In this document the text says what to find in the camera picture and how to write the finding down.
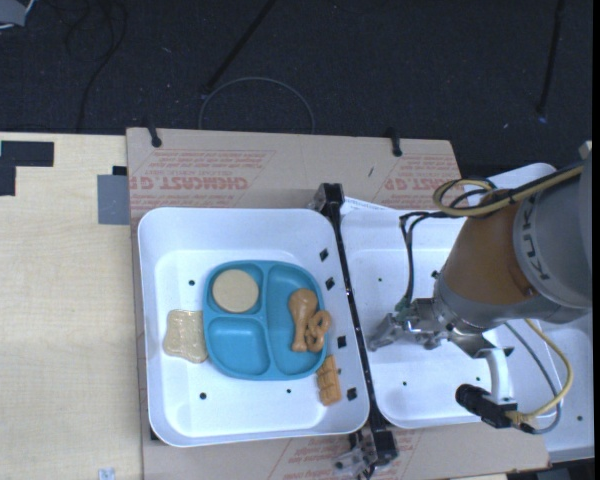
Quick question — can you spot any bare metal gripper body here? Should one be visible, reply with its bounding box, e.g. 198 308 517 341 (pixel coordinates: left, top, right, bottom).
401 296 486 345

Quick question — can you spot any thin black rod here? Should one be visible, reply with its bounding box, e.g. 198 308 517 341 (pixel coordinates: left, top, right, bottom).
326 201 389 437

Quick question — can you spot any brown pretzel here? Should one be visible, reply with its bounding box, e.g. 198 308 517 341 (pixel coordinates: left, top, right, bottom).
304 309 333 354

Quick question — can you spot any white plastic tray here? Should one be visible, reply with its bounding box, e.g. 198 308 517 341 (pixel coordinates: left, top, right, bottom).
137 206 372 448
339 207 567 430

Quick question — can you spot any orange ridged pastry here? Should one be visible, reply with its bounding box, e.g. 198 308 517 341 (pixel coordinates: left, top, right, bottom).
315 354 343 407

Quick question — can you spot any tan chicken drumstick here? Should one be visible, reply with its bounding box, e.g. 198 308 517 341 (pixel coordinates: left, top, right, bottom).
286 287 320 354

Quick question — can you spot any white printed paper slip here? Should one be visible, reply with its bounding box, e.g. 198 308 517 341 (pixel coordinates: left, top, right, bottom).
341 196 402 214

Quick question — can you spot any blue divided plate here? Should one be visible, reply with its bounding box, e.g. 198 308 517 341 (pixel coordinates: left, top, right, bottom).
201 259 330 382

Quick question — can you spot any round beige biscuit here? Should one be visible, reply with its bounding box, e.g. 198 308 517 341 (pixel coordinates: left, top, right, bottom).
211 268 261 315

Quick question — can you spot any brown cardboard board, red print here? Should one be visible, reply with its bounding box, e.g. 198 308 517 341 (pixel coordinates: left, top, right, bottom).
124 126 552 480

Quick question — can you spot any beige bread slice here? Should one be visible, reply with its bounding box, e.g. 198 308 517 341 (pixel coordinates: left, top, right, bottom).
161 308 210 365

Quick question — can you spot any black cylinder on white bracket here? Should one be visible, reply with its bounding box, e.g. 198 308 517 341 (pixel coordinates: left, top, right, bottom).
454 345 520 429

